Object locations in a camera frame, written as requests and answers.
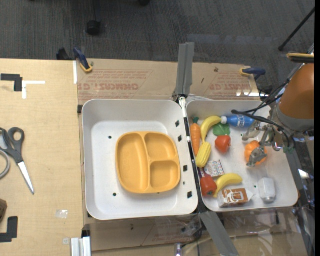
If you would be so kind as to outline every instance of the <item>orange carrot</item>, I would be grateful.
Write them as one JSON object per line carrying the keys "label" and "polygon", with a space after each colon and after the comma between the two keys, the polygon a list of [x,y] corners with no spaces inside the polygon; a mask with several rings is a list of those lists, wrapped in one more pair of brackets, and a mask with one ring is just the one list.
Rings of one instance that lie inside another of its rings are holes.
{"label": "orange carrot", "polygon": [[190,126],[190,136],[191,136],[191,144],[193,148],[194,154],[197,156],[200,148],[201,141],[201,129],[198,124],[198,117],[194,117],[192,119],[193,124]]}

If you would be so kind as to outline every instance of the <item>plastic tray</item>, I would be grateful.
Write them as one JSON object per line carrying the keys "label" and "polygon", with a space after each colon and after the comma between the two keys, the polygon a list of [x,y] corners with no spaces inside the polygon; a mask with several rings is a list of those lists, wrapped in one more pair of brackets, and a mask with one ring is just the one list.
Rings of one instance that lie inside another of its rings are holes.
{"label": "plastic tray", "polygon": [[[179,216],[198,206],[197,188],[181,107],[170,100],[93,99],[82,109],[85,202],[97,220]],[[129,132],[159,132],[175,143],[178,185],[160,193],[131,193],[117,177],[116,144]]]}
{"label": "plastic tray", "polygon": [[118,139],[115,153],[118,179],[129,192],[166,192],[174,189],[180,181],[177,147],[165,133],[125,133]]}
{"label": "plastic tray", "polygon": [[[209,116],[229,116],[231,110],[247,111],[260,105],[259,101],[226,101],[226,100],[193,100],[187,104],[186,112],[189,123],[192,124],[192,117],[199,117],[198,124]],[[256,115],[267,118],[269,107],[260,109]],[[264,163],[256,167],[248,167],[245,160],[245,146],[254,139],[242,141],[242,135],[247,132],[246,128],[230,126],[231,147],[226,154],[220,153],[215,148],[216,136],[211,129],[206,141],[211,143],[211,155],[209,161],[221,161],[225,173],[237,173],[243,178],[243,182],[237,185],[229,185],[228,189],[246,188],[254,196],[251,201],[242,205],[228,208],[220,208],[218,201],[212,196],[203,196],[206,207],[214,212],[230,212],[263,208],[291,207],[298,200],[298,190],[287,160],[283,151],[276,152],[272,147],[267,147],[268,156]],[[262,178],[272,178],[275,183],[276,197],[274,202],[265,203],[259,195],[258,182]]]}

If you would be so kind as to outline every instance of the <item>gray carpet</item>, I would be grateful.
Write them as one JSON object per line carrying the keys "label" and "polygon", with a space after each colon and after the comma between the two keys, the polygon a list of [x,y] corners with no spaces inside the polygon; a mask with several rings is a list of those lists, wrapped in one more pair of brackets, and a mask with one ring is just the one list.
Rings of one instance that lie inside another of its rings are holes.
{"label": "gray carpet", "polygon": [[64,47],[87,58],[178,61],[179,44],[195,42],[194,62],[259,67],[262,86],[277,87],[295,67],[288,52],[305,53],[315,41],[315,14],[283,51],[278,47],[315,7],[315,0],[100,1],[0,0],[0,58],[55,60]]}

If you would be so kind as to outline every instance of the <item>scissors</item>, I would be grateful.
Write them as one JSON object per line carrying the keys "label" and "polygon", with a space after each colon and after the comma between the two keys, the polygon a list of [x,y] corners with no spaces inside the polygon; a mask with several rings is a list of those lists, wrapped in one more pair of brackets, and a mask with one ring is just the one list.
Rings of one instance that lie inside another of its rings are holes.
{"label": "scissors", "polygon": [[[19,133],[21,135],[20,139],[15,139],[15,133]],[[34,187],[32,186],[31,179],[25,164],[25,161],[22,157],[21,151],[22,151],[22,143],[25,139],[25,132],[24,130],[13,127],[9,131],[6,131],[3,128],[0,128],[0,135],[2,134],[3,140],[5,145],[0,145],[0,150],[6,152],[9,156],[11,156],[16,164],[19,166],[20,171],[23,175],[23,178],[28,185],[31,193],[34,195]]]}

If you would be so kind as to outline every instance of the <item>blue bottle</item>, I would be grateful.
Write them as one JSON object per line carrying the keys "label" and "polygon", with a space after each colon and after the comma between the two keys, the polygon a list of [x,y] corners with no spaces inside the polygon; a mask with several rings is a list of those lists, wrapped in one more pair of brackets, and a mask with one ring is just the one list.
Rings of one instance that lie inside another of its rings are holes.
{"label": "blue bottle", "polygon": [[234,127],[248,128],[255,120],[242,114],[221,116],[221,124],[229,124]]}

